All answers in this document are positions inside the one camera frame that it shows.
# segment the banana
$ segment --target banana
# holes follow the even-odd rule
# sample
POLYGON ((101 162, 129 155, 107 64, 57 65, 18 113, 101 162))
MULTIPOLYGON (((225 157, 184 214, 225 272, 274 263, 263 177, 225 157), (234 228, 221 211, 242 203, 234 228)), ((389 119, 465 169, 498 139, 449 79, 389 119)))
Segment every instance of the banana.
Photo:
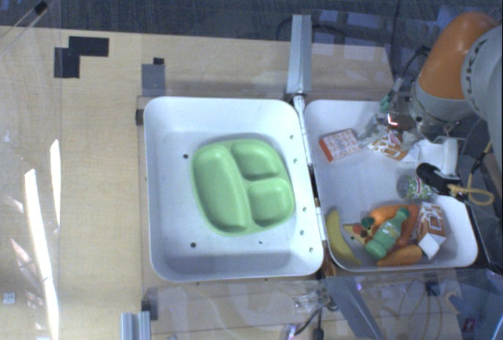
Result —
POLYGON ((336 259, 344 259, 352 261, 356 265, 360 265, 362 261, 357 259, 351 248, 347 245, 340 231, 340 219, 337 209, 332 210, 326 220, 327 234, 329 235, 330 250, 336 259))

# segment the metal bracket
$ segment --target metal bracket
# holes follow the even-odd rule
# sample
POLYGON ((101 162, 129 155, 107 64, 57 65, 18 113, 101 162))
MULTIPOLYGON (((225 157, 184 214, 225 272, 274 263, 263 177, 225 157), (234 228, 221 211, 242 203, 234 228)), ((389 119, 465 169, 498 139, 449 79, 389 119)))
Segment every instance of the metal bracket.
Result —
POLYGON ((306 102, 304 97, 300 94, 292 98, 293 108, 297 111, 299 116, 300 131, 302 133, 302 141, 304 143, 304 152, 306 153, 306 161, 308 166, 313 165, 313 159, 311 157, 311 150, 309 147, 309 138, 307 137, 306 121, 304 119, 304 111, 306 109, 306 102))
POLYGON ((311 90, 311 27, 311 15, 293 16, 286 97, 311 90))
POLYGON ((141 93, 147 97, 166 95, 166 66, 163 58, 141 65, 141 93))
POLYGON ((121 340, 150 340, 150 312, 123 313, 120 316, 121 340))
POLYGON ((316 217, 318 219, 318 229, 320 230, 320 237, 321 241, 328 241, 329 239, 327 238, 327 228, 325 225, 325 216, 323 215, 323 212, 321 211, 320 207, 316 208, 316 217))

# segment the small green bottle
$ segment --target small green bottle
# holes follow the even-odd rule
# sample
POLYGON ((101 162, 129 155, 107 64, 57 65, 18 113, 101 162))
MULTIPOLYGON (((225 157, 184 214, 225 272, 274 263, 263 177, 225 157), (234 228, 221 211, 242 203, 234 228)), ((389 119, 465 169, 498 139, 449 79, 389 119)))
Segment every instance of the small green bottle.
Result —
POLYGON ((407 218, 409 211, 404 207, 398 209, 396 215, 381 224, 374 237, 365 245, 367 253, 376 260, 384 258, 402 234, 402 223, 407 218))

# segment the snack package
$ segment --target snack package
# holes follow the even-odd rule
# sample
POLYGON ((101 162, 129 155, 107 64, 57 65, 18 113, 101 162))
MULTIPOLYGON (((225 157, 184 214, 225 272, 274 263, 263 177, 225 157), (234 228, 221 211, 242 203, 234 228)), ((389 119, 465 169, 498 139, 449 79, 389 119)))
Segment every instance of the snack package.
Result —
POLYGON ((322 137, 319 144, 329 162, 335 159, 342 159, 360 150, 358 139, 353 130, 341 130, 330 133, 322 137))
POLYGON ((392 159, 401 160, 407 155, 402 149, 402 140, 394 132, 386 132, 382 137, 369 144, 367 148, 380 155, 386 155, 392 159))
POLYGON ((433 258, 446 240, 446 223, 440 206, 423 202, 417 218, 417 245, 433 258))

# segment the green divided plate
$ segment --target green divided plate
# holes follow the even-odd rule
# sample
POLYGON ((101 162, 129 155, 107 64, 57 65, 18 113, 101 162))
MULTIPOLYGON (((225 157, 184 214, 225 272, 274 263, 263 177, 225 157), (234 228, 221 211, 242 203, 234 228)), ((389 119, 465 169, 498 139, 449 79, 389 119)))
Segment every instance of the green divided plate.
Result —
POLYGON ((285 165, 265 141, 208 144, 192 160, 192 185, 208 225, 242 236, 272 228, 293 215, 295 198, 285 165))

